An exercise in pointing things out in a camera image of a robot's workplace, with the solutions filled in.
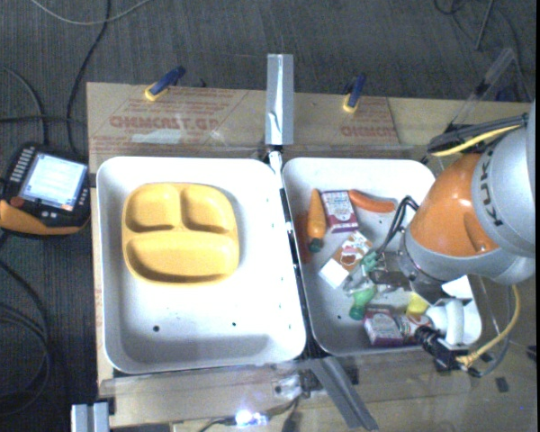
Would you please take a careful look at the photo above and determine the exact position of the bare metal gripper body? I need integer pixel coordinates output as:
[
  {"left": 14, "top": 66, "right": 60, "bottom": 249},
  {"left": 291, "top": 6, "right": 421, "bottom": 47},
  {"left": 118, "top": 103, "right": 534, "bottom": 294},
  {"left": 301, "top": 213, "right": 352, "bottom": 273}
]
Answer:
[{"left": 367, "top": 249, "right": 419, "bottom": 291}]

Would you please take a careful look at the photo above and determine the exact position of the green bottle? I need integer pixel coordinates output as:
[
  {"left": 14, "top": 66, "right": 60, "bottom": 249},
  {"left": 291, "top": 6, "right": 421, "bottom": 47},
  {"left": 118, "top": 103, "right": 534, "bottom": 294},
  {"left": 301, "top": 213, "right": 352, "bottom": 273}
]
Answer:
[{"left": 347, "top": 285, "right": 379, "bottom": 321}]

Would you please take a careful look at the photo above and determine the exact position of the orange and white carton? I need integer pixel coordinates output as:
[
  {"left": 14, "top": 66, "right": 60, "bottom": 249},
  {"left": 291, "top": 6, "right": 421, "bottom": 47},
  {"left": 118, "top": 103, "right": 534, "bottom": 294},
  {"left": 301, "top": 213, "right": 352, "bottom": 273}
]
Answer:
[{"left": 318, "top": 230, "right": 374, "bottom": 290}]

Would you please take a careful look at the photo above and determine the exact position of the yellow cube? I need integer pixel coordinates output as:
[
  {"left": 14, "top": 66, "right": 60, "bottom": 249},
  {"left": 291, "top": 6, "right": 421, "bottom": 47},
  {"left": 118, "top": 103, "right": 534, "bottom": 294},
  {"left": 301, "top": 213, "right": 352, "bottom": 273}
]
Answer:
[{"left": 405, "top": 292, "right": 431, "bottom": 318}]

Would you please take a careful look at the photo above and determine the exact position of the maroon and white carton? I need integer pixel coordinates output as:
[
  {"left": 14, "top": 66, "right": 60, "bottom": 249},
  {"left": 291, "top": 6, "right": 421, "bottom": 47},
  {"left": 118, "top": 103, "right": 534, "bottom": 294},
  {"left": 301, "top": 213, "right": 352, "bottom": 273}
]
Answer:
[
  {"left": 363, "top": 307, "right": 407, "bottom": 348},
  {"left": 319, "top": 189, "right": 360, "bottom": 235}
]

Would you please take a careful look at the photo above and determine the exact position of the red and white can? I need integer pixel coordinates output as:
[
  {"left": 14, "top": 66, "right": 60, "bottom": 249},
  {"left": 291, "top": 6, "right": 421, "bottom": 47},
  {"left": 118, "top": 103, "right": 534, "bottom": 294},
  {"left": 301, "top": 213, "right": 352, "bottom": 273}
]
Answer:
[{"left": 396, "top": 313, "right": 431, "bottom": 344}]

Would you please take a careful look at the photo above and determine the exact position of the orange carrot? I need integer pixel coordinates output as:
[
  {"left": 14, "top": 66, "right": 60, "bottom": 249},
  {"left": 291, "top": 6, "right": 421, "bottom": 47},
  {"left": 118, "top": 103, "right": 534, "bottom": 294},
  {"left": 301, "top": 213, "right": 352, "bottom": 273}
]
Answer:
[{"left": 306, "top": 188, "right": 328, "bottom": 254}]

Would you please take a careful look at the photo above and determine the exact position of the orange sausage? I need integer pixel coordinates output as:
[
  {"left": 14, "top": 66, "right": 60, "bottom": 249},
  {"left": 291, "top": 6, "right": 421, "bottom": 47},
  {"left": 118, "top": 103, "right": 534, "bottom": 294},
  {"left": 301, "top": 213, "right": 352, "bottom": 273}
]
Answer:
[{"left": 346, "top": 189, "right": 397, "bottom": 214}]

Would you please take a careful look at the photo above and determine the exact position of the white plastic tray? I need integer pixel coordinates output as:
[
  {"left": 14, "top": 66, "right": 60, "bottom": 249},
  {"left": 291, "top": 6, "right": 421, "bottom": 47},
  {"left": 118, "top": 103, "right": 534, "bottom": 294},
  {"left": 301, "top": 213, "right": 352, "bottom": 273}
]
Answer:
[
  {"left": 95, "top": 155, "right": 308, "bottom": 375},
  {"left": 281, "top": 157, "right": 497, "bottom": 357}
]

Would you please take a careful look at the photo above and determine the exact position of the yellow divided plate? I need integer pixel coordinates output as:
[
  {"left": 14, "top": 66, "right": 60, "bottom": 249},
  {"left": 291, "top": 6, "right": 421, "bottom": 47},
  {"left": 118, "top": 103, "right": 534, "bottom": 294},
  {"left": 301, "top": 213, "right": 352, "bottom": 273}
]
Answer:
[{"left": 121, "top": 181, "right": 241, "bottom": 286}]

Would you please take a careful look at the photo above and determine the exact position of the brown cardboard board red print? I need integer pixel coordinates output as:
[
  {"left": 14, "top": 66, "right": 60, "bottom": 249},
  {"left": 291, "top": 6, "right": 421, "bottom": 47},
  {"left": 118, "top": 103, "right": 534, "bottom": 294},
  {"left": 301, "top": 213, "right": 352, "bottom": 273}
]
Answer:
[{"left": 85, "top": 81, "right": 535, "bottom": 428}]

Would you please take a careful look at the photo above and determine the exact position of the black cylinder on white bracket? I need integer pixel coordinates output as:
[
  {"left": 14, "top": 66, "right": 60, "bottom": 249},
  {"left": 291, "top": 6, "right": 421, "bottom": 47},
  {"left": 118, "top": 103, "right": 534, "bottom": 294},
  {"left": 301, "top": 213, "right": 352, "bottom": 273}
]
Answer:
[{"left": 413, "top": 281, "right": 483, "bottom": 370}]

